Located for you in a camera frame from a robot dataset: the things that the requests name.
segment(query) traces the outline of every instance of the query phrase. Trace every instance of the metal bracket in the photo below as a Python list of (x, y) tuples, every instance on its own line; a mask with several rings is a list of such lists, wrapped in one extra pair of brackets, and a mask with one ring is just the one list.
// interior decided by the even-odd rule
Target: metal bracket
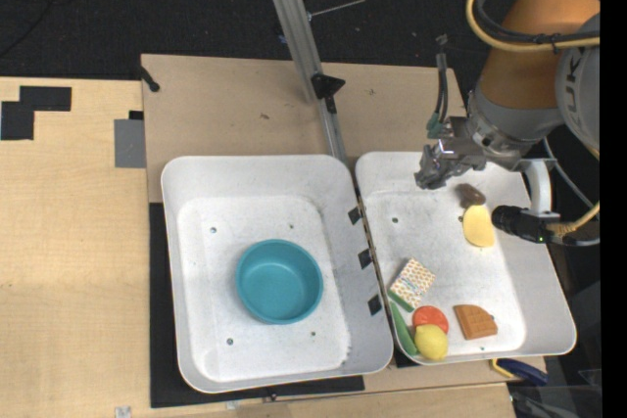
[[(322, 71), (322, 63), (315, 47), (314, 35), (307, 11), (305, 10), (305, 4), (303, 0), (272, 1), (281, 22), (281, 28), (283, 29), (290, 54), (303, 82), (305, 99), (307, 102), (312, 101), (314, 97), (318, 100), (318, 109), (329, 154), (341, 162), (347, 163), (337, 110), (333, 100), (333, 94), (339, 89), (337, 87), (338, 82), (334, 81), (332, 84), (329, 84), (327, 79), (332, 77), (327, 77)], [(318, 93), (314, 91), (314, 78), (322, 80), (322, 97), (318, 96)], [(333, 93), (327, 95), (326, 93), (330, 92), (331, 88), (336, 89)]]

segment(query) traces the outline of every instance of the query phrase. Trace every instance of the green vegetable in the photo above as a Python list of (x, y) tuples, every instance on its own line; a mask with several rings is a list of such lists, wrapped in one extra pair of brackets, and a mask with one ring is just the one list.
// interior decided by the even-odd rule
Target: green vegetable
[(390, 308), (392, 309), (392, 318), (394, 319), (394, 328), (396, 329), (397, 334), (399, 335), (399, 341), (401, 342), (401, 346), (403, 350), (407, 353), (407, 355), (417, 355), (418, 349), (415, 347), (413, 340), (411, 339), (410, 329), (408, 325), (405, 323), (405, 319), (399, 308), (396, 306), (394, 302), (390, 302)]

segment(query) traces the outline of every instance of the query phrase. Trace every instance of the metal rod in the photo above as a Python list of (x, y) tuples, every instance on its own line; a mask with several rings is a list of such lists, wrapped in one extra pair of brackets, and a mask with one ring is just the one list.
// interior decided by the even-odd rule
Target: metal rod
[[(287, 41), (287, 46), (296, 64), (303, 83), (308, 103), (315, 99), (312, 77), (323, 73), (320, 56), (315, 46), (314, 35), (303, 0), (272, 0)], [(318, 100), (322, 129), (331, 156), (346, 163), (346, 151), (340, 133), (337, 114), (332, 114), (324, 99)]]

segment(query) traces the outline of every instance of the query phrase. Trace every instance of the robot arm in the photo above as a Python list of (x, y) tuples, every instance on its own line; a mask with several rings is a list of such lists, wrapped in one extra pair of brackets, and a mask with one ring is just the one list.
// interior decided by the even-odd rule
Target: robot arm
[[(468, 97), (467, 116), (442, 123), (437, 143), (423, 149), (415, 181), (422, 189), (437, 189), (452, 176), (483, 169), (486, 162), (523, 172), (536, 187), (532, 207), (499, 207), (493, 222), (534, 242), (559, 240), (574, 224), (558, 223), (559, 216), (550, 211), (551, 185), (540, 181), (543, 170), (525, 156), (564, 123), (599, 154), (601, 3), (515, 0), (498, 25), (485, 14), (485, 1), (466, 4), (473, 31), (492, 46)], [(543, 161), (544, 171), (550, 162)], [(519, 228), (513, 228), (514, 221)]]

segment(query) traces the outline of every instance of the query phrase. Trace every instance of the black clamp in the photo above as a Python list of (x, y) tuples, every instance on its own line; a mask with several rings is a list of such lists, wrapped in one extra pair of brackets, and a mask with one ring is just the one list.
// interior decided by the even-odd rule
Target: black clamp
[(325, 75), (324, 73), (314, 73), (312, 76), (313, 92), (318, 100), (324, 100), (326, 109), (329, 110), (331, 114), (337, 114), (333, 95), (338, 92), (345, 83), (346, 80)]

